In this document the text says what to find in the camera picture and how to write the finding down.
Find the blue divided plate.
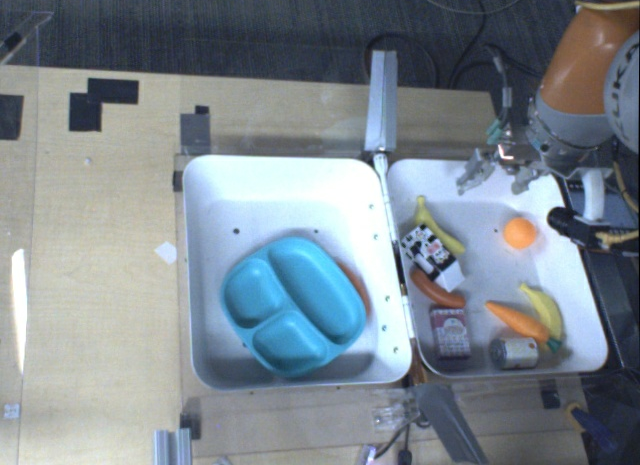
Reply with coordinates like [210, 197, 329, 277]
[220, 236, 369, 380]

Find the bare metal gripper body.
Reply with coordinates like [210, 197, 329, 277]
[492, 123, 562, 178]

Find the yellow banana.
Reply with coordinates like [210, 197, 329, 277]
[413, 195, 467, 256]
[518, 282, 566, 342]

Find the pink packet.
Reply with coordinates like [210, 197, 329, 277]
[429, 306, 473, 361]

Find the silver can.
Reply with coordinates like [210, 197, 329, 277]
[488, 336, 541, 371]

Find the orange ball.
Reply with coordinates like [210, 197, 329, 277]
[502, 216, 539, 251]

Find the white plastic tray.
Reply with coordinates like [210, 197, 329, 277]
[181, 154, 414, 392]
[387, 157, 610, 380]

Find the black and white cow carton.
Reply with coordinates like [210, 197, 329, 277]
[399, 223, 467, 294]

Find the orange carrot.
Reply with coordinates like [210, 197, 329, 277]
[484, 300, 563, 355]

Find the black cylinder on white bracket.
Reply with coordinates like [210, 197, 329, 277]
[546, 167, 614, 250]

